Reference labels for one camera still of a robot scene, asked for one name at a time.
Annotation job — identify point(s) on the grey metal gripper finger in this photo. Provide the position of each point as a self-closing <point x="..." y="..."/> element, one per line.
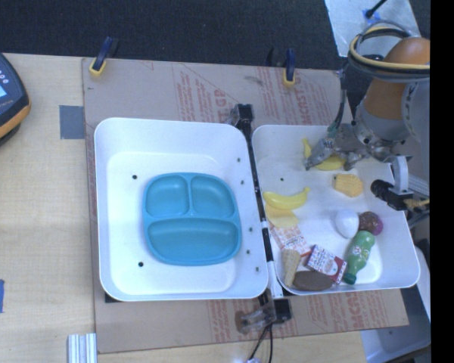
<point x="351" y="161"/>
<point x="319" y="153"/>

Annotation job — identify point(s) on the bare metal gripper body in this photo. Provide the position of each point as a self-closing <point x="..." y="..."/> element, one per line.
<point x="357" y="142"/>

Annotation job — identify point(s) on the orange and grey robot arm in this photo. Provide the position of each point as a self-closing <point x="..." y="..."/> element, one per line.
<point x="386" y="93"/>

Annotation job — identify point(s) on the yellow banana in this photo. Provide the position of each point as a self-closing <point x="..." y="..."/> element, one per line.
<point x="331" y="164"/>
<point x="283" y="199"/>

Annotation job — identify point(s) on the yellow corn piece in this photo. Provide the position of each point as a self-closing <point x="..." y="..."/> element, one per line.
<point x="349" y="185"/>

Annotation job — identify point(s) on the white egg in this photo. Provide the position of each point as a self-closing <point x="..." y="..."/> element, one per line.
<point x="347" y="223"/>

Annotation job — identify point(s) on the brown and purple doughnut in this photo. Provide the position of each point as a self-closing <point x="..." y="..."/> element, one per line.
<point x="370" y="222"/>

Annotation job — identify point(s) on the pale yellow flat slice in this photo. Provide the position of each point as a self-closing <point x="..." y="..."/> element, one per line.
<point x="283" y="218"/>

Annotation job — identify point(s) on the orange and white packet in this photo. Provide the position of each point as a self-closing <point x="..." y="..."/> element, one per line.
<point x="289" y="238"/>

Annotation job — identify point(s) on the green bottle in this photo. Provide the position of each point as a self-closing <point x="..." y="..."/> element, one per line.
<point x="359" y="253"/>

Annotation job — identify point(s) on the white plastic tray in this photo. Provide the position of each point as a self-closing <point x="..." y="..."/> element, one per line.
<point x="128" y="278"/>
<point x="393" y="248"/>

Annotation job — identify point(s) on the thin black and white rod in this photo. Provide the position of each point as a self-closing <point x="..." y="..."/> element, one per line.
<point x="265" y="236"/>

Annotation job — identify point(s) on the red and white carton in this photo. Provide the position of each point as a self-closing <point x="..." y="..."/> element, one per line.
<point x="325" y="264"/>

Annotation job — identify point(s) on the tan waffle cone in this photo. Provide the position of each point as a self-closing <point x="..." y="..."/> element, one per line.
<point x="290" y="265"/>

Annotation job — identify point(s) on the brown oval biscuit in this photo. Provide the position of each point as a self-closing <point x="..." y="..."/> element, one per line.
<point x="312" y="281"/>

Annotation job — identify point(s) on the blue divided plate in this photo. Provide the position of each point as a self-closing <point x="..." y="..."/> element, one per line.
<point x="193" y="240"/>

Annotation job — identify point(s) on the brown cardboard board red print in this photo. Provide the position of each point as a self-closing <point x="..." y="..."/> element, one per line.
<point x="155" y="89"/>

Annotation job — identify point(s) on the black cylinder on white bracket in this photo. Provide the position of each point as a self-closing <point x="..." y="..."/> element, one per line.
<point x="395" y="195"/>

